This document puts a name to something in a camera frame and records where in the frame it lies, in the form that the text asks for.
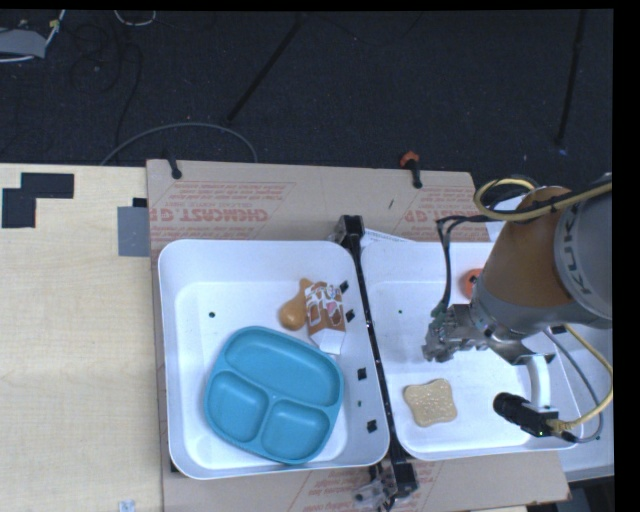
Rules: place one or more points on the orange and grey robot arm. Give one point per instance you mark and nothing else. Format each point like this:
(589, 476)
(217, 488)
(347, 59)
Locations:
(530, 260)

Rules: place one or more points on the brown and white carton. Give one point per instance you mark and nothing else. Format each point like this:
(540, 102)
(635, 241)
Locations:
(326, 315)

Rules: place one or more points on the tan toast slice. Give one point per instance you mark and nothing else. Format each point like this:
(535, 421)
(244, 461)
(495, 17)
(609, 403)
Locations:
(431, 402)

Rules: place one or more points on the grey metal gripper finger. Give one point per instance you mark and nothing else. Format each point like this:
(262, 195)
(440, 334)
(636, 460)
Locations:
(431, 347)
(450, 352)

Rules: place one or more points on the blue divided plate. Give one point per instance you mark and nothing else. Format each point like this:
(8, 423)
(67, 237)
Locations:
(272, 395)

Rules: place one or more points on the black cylinder on white bracket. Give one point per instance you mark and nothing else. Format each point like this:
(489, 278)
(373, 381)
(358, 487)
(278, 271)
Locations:
(520, 412)

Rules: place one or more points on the orange round toy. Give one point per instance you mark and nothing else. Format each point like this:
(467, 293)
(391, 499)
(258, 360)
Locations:
(470, 284)

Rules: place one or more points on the brown cardboard board red print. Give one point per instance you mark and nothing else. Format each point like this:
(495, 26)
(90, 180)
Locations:
(300, 205)

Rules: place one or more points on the tan toy drumstick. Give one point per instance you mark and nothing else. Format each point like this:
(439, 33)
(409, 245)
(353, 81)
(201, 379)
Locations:
(292, 315)

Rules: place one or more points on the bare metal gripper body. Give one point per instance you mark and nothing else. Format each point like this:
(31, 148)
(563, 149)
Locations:
(462, 327)

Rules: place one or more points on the white plastic tray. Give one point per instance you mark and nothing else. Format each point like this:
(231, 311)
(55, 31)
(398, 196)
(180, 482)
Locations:
(480, 400)
(240, 280)

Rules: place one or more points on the thin black rod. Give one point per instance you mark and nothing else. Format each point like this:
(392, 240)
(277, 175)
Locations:
(372, 330)

